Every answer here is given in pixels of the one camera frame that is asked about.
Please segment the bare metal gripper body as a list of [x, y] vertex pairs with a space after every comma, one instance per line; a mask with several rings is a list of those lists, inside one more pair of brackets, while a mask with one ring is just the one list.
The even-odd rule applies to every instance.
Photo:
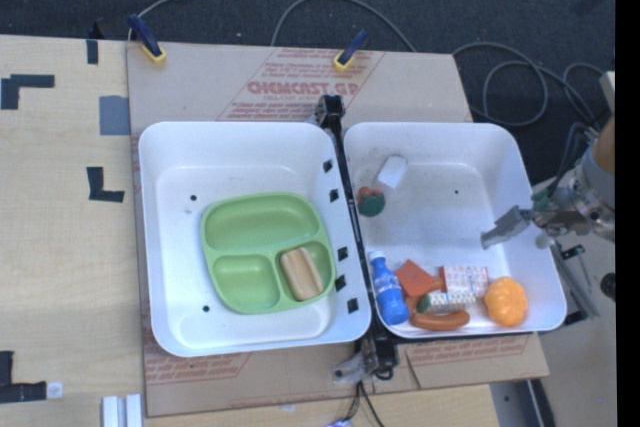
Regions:
[[594, 234], [615, 241], [615, 179], [591, 183], [571, 178], [566, 185], [534, 192], [532, 220], [550, 237]]

